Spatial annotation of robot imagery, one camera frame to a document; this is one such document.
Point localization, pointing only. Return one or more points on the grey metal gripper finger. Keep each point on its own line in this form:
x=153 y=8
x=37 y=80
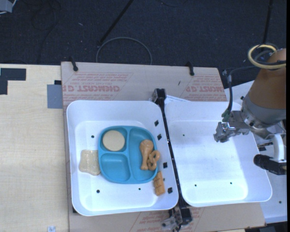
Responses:
x=220 y=137
x=221 y=126

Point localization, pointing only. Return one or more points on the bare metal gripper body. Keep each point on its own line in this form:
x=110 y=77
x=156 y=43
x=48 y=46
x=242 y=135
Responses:
x=241 y=123

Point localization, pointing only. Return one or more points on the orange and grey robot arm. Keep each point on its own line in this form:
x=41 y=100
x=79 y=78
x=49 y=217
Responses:
x=268 y=88

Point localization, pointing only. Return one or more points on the white plastic tray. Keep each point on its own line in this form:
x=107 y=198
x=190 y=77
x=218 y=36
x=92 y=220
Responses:
x=116 y=197
x=215 y=168

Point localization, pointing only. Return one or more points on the thin black and white rod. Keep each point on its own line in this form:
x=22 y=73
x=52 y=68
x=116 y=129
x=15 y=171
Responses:
x=170 y=144

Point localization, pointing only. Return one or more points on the tan toy pretzel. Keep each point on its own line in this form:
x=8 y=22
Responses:
x=155 y=159

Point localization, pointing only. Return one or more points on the tan toy chicken drumstick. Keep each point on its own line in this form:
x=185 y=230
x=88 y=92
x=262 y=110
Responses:
x=145 y=151

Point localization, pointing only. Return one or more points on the tan ridged toy pastry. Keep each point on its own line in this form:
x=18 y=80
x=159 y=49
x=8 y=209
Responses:
x=159 y=184

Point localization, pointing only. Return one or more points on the brown cardboard board, red print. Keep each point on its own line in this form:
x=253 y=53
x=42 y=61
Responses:
x=140 y=83

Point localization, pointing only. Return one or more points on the round beige biscuit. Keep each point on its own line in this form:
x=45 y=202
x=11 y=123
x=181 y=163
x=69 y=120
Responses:
x=113 y=140

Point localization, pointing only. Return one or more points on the blue divided plate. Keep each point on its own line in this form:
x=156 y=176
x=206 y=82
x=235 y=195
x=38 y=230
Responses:
x=116 y=165

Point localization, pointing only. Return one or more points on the beige toy bread slice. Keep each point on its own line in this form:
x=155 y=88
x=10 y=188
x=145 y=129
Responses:
x=89 y=162

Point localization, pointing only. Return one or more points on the black cylinder on white bracket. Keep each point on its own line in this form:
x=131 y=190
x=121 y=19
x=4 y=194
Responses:
x=268 y=163

